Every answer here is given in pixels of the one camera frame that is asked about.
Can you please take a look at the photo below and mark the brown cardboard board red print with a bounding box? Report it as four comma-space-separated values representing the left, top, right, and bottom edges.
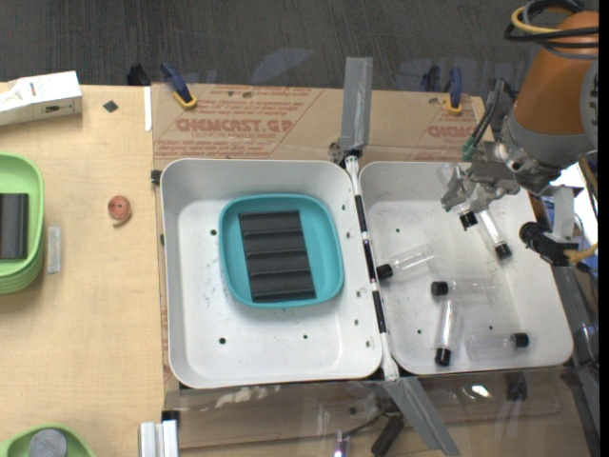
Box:
150, 82, 591, 449

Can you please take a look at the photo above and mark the white carton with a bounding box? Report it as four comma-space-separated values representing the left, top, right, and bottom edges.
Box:
0, 70, 84, 128

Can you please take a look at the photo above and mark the black ribbed rack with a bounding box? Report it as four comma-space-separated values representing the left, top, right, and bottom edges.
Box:
238, 209, 318, 303
0, 192, 30, 261

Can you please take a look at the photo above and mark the clear bottle with black cap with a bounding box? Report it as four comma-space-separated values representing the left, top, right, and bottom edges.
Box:
433, 297, 465, 368
376, 244, 437, 282
464, 331, 531, 363
436, 162, 480, 231
430, 277, 499, 300
478, 209, 513, 260

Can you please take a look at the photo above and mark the teal plate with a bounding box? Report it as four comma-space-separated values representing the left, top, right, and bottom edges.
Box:
218, 193, 344, 309

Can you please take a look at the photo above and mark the black and white thin rod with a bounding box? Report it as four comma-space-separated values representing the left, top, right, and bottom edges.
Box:
344, 155, 400, 383

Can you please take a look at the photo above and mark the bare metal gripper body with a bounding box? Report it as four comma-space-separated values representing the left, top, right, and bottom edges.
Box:
468, 140, 563, 195

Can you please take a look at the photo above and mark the white plastic tray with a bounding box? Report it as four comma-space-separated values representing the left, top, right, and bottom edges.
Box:
357, 161, 575, 377
160, 158, 384, 390

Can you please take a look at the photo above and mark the grey round disc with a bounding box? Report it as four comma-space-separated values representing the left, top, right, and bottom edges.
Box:
28, 428, 69, 457

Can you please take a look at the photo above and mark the black cylinder on white bracket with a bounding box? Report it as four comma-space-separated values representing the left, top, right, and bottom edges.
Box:
519, 186, 580, 267

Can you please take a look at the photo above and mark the green plate stack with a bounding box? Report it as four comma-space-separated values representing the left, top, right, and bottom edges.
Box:
0, 152, 47, 296

